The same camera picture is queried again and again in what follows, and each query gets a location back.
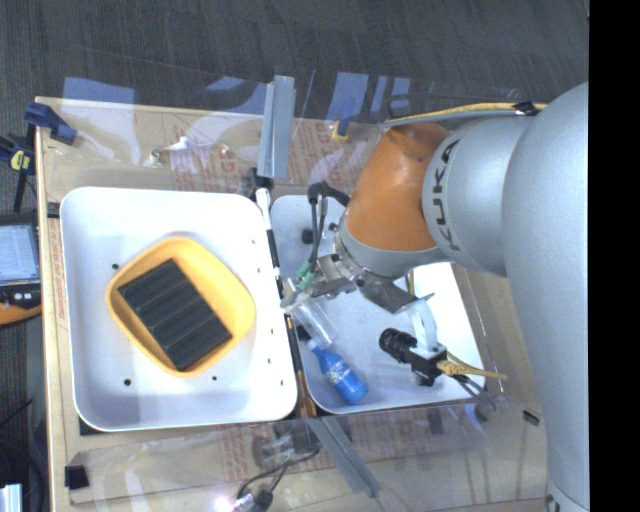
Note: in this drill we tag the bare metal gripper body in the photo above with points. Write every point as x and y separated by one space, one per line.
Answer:
334 274

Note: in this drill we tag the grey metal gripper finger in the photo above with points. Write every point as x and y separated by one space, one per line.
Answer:
291 299
314 293

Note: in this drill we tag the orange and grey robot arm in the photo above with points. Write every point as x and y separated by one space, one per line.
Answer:
500 210

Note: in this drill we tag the clear plastic bottle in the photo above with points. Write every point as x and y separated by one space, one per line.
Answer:
317 322

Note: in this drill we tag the yellow plate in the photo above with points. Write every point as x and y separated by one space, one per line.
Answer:
230 295

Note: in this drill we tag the blue plastic bottle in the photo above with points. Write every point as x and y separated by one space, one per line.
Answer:
342 375

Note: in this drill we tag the white plastic tray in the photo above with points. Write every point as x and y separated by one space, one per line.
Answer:
100 225
390 380

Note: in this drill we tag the black ribbed rectangular block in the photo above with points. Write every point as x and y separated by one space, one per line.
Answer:
175 315

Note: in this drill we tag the brown cardboard board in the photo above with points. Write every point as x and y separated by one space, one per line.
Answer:
150 450

